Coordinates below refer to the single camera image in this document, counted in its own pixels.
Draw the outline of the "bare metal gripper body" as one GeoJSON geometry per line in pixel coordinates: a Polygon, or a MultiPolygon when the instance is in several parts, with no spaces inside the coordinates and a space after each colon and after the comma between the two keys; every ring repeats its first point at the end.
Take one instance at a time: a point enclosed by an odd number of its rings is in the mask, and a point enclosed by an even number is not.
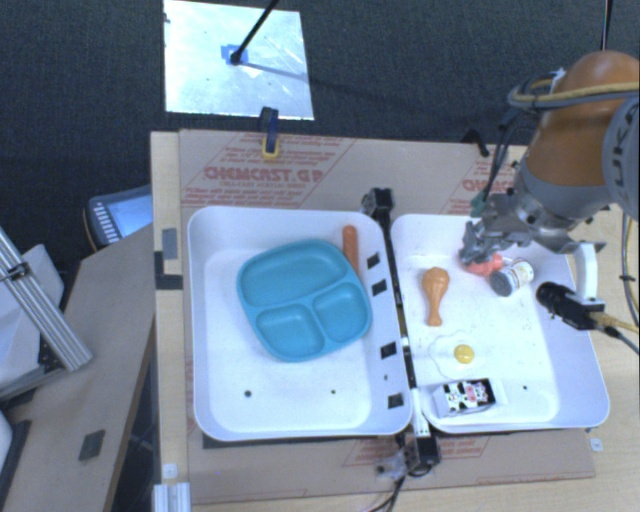
{"type": "Polygon", "coordinates": [[[478,236],[482,241],[500,239],[499,251],[535,242],[551,252],[574,252],[578,243],[569,231],[575,225],[575,221],[546,209],[528,192],[492,194],[478,223],[478,236]]]}

